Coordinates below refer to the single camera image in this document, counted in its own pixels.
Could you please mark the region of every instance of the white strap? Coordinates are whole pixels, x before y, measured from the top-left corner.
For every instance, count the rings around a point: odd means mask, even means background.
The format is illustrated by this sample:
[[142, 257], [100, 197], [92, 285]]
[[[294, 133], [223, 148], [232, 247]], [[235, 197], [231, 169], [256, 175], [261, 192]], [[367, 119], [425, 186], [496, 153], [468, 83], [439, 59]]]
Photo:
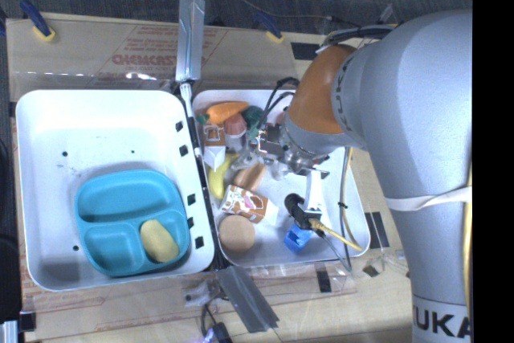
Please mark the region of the white strap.
[[387, 206], [392, 210], [416, 211], [423, 207], [449, 202], [470, 202], [473, 199], [473, 187], [466, 186], [451, 190], [438, 196], [420, 196], [418, 198], [386, 198]]

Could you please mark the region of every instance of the hole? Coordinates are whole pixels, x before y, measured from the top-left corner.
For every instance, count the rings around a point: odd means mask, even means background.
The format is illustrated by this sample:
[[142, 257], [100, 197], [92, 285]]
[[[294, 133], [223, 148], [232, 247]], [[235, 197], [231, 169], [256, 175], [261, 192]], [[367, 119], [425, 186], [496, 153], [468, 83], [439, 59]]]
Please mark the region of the hole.
[[187, 146], [186, 145], [183, 145], [183, 146], [180, 146], [180, 155], [182, 157], [184, 157], [189, 151], [187, 150]]
[[200, 247], [203, 246], [203, 237], [200, 236], [200, 237], [197, 237], [195, 240], [194, 240], [194, 246], [199, 249]]

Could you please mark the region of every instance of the tan round object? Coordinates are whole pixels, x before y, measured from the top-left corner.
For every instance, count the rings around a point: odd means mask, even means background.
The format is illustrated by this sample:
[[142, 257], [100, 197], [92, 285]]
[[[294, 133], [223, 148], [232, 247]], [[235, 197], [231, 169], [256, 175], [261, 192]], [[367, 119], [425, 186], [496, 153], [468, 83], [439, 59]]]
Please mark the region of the tan round object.
[[247, 251], [255, 243], [255, 228], [250, 220], [232, 214], [219, 224], [219, 241], [228, 251]]

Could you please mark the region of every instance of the potato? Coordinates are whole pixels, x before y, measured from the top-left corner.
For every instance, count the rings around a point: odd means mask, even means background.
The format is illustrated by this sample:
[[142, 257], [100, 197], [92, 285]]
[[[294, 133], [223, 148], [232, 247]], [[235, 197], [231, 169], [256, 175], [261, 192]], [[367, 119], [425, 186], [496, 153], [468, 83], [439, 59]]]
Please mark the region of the potato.
[[155, 218], [144, 222], [139, 234], [146, 253], [155, 261], [167, 262], [178, 256], [180, 251], [175, 239]]

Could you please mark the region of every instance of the toy carrot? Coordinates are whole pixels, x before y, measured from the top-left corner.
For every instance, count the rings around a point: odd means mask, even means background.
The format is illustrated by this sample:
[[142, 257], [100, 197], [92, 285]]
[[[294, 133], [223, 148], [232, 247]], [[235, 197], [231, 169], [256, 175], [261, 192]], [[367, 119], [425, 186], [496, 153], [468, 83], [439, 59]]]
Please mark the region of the toy carrot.
[[205, 115], [199, 115], [197, 120], [200, 123], [205, 123], [206, 121], [215, 124], [222, 123], [234, 114], [241, 112], [247, 106], [247, 102], [239, 101], [213, 104], [207, 109], [207, 113]]

